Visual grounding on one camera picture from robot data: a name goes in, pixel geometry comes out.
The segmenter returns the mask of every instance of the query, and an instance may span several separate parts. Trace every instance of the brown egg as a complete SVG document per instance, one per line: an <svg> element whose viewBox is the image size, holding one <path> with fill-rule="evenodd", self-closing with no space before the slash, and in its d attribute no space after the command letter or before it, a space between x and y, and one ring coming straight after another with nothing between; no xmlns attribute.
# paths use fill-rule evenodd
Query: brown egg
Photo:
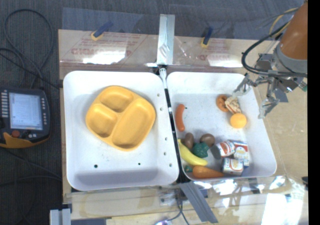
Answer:
<svg viewBox="0 0 320 225"><path fill-rule="evenodd" d="M181 139L181 143L191 150L195 143L194 135L191 132L187 132L184 139Z"/></svg>
<svg viewBox="0 0 320 225"><path fill-rule="evenodd" d="M200 142L206 143L211 148L216 143L216 138L210 133L205 133L201 136Z"/></svg>

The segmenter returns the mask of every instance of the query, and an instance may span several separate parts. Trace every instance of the brown donut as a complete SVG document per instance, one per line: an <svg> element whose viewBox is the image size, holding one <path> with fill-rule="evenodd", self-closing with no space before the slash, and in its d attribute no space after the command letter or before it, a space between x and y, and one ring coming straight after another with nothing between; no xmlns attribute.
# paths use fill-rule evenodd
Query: brown donut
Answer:
<svg viewBox="0 0 320 225"><path fill-rule="evenodd" d="M223 112L228 112L229 109L227 109L225 101L228 99L228 96L226 96L225 94L220 94L217 98L216 98L216 105L218 106L218 108L223 111Z"/></svg>

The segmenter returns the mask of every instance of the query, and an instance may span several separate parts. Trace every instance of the blue clamp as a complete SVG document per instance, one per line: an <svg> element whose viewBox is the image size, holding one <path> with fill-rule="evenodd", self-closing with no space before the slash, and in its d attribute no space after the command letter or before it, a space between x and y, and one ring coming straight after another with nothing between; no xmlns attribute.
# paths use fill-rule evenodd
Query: blue clamp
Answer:
<svg viewBox="0 0 320 225"><path fill-rule="evenodd" d="M205 34L205 36L202 38L201 40L201 46L203 48L207 48L208 44L209 44L209 39L211 37L212 32L214 31L214 29L212 27L209 27L208 32Z"/></svg>
<svg viewBox="0 0 320 225"><path fill-rule="evenodd" d="M113 26L113 23L111 21L108 21L107 23L103 24L100 28L98 28L96 31L91 33L92 40L97 41L100 38L102 38L102 36L104 35L103 33L112 26Z"/></svg>

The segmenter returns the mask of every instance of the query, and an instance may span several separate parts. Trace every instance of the black floor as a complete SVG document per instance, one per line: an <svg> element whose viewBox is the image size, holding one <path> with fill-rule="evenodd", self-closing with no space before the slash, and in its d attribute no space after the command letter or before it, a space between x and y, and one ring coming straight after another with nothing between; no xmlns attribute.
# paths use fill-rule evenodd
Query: black floor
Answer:
<svg viewBox="0 0 320 225"><path fill-rule="evenodd" d="M62 208L62 184L57 176L38 167L41 166L61 176L61 124L60 95L55 88L59 85L58 29L71 27L72 21L63 21L64 8L88 9L107 12L122 12L155 16L176 15L179 25L182 20L201 21L204 24L218 25L216 38L259 39L264 37L276 18L288 9L299 7L304 0L0 0L0 53L20 64L19 57L12 51L9 40L38 67L48 55L41 69L51 110L51 137L40 145L26 149L6 150L0 148L0 225L31 224L48 225L49 212ZM21 11L7 21L4 34L4 21L11 12L18 9L31 9L44 15L53 30L54 45L50 50L50 31L46 22L37 13ZM152 34L154 27L146 28ZM177 35L194 36L199 32L195 24L176 28ZM28 70L36 73L30 61ZM0 86L21 86L29 88L33 75L0 56ZM40 87L36 80L34 87ZM25 179L30 176L42 176Z"/></svg>

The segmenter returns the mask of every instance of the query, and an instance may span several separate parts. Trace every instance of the banana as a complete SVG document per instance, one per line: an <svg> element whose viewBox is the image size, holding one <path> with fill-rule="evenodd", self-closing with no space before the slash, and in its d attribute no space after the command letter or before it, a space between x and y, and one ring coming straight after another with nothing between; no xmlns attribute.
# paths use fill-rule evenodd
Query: banana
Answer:
<svg viewBox="0 0 320 225"><path fill-rule="evenodd" d="M185 145L178 139L181 158L192 166L206 166L208 161L194 155Z"/></svg>

